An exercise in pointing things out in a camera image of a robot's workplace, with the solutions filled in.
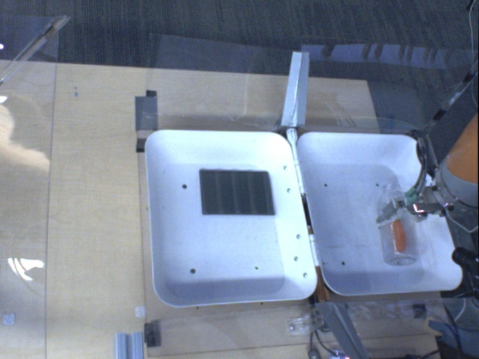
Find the wooden tabletop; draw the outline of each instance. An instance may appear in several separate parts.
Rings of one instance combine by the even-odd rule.
[[[39,280],[46,293],[48,359],[112,358],[115,334],[142,331],[146,321],[144,268],[150,263],[144,264],[135,96],[156,90],[160,112],[173,117],[216,111],[220,117],[271,118],[281,114],[286,84],[286,76],[71,64],[56,67],[51,159],[36,159],[39,169],[42,164],[51,168],[48,238],[45,234],[43,241],[46,277]],[[367,82],[310,79],[311,116],[335,125],[339,121],[335,108],[357,121],[373,118]],[[6,143],[0,140],[0,153]],[[35,147],[29,149],[34,155]],[[168,310],[167,317],[175,315],[175,310]],[[37,323],[26,321],[24,326]],[[268,328],[272,321],[266,317],[262,323]],[[419,327],[392,331],[381,338],[370,335],[364,344],[377,358],[423,355],[434,350],[436,343]],[[20,332],[12,332],[10,341],[15,341],[15,334]],[[175,355],[169,358],[306,358],[308,350],[301,342],[195,354],[191,347],[183,349],[182,340],[188,337],[175,340],[169,350]],[[44,357],[41,342],[35,352],[26,346],[35,344],[31,340],[14,343],[6,358]]]

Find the gray carpet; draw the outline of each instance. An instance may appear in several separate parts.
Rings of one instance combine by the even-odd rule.
[[[399,122],[424,129],[467,73],[468,3],[0,0],[0,14],[71,16],[60,35],[60,62],[287,74],[291,51],[308,48],[312,76],[368,80],[376,115],[384,119],[381,125],[387,130],[389,123]],[[478,5],[472,17],[476,50]],[[361,59],[367,47],[372,50]],[[401,50],[411,53],[403,58],[407,63],[397,63]],[[447,129],[436,130],[439,149],[448,145],[444,138],[455,137],[475,111],[470,91],[462,100],[459,114],[448,114]]]

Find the carrot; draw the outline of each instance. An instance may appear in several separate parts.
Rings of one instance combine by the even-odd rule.
[[[403,222],[399,219],[391,224],[391,229],[394,234],[394,246],[398,253],[406,251],[406,232],[404,231]]]

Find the clear plastic cup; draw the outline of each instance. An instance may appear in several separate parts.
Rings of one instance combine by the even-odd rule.
[[[408,266],[418,258],[415,238],[415,222],[412,215],[400,210],[390,222],[379,226],[382,256],[393,266]]]

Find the metal bracket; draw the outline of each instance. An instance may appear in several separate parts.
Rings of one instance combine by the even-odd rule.
[[[143,359],[143,333],[116,334],[115,359]]]
[[[296,128],[305,124],[308,75],[309,53],[293,52],[281,118],[282,127]]]
[[[332,302],[321,302],[317,303],[315,307],[331,328],[345,355],[350,359],[369,359],[366,348],[359,339],[358,332],[345,306]]]
[[[158,98],[155,90],[135,97],[136,152],[144,153],[148,136],[158,130]]]
[[[160,347],[162,345],[159,320],[153,320],[150,323],[144,324],[144,342],[148,348]]]
[[[286,139],[290,143],[291,146],[291,152],[293,154],[293,160],[294,160],[294,168],[296,169],[296,176],[298,177],[298,186],[299,186],[299,192],[301,193],[301,196],[305,196],[305,186],[302,181],[302,173],[301,173],[301,167],[299,166],[299,158],[298,158],[298,150],[297,150],[297,143],[298,143],[298,135],[296,134],[296,129],[294,128],[289,128],[286,131]]]
[[[316,237],[314,236],[314,234],[309,235],[309,244],[311,245],[311,253],[313,254],[314,265],[316,267],[320,267],[320,258],[317,253]]]

